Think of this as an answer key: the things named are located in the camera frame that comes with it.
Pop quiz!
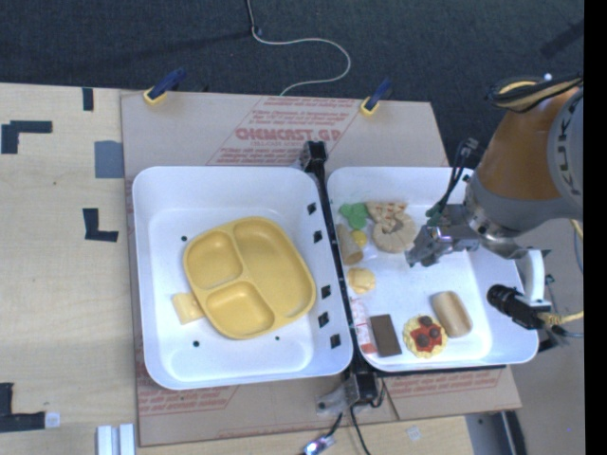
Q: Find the yellow croissant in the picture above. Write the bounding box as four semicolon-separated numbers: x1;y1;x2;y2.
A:
345;265;377;297

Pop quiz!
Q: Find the yellow divided plate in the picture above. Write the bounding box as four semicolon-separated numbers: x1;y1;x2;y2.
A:
182;215;318;341

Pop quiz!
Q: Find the black cylinder on white bracket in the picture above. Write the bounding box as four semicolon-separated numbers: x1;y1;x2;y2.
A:
486;248;554;331

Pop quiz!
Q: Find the beige ice cream cone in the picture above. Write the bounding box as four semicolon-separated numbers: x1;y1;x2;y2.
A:
335;223;365;266

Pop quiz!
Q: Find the yellow spaghetti with meatballs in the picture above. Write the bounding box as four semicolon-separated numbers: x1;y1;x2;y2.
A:
402;314;449;360

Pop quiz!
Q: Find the brown chocolate bar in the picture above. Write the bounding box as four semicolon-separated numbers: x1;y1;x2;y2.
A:
368;313;404;359

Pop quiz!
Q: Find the yellow cheese slice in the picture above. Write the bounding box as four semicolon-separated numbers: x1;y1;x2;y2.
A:
171;291;206;326

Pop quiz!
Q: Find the thin black rod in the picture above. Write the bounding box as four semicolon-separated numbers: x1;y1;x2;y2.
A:
312;168;364;381

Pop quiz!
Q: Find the white plastic tray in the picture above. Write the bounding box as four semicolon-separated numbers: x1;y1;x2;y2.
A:
131;165;355;391
326;166;541;373

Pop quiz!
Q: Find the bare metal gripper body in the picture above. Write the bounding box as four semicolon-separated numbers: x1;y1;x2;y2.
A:
426;204;528;260

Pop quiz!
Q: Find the green broccoli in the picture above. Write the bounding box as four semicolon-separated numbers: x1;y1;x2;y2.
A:
338;202;371;231

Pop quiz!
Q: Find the brown cardboard board red print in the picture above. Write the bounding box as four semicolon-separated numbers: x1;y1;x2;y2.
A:
120;90;524;447

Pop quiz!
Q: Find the red and white carton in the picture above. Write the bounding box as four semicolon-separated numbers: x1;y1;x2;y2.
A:
349;296;378;355

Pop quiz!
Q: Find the beige bread roll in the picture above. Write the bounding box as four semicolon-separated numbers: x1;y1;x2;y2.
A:
430;290;474;339

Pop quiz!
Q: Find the beige pizza slice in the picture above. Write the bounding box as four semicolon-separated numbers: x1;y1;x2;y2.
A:
364;199;410;225

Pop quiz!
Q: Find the beige pretzel biscuit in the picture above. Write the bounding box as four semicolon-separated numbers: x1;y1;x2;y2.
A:
370;211;418;255

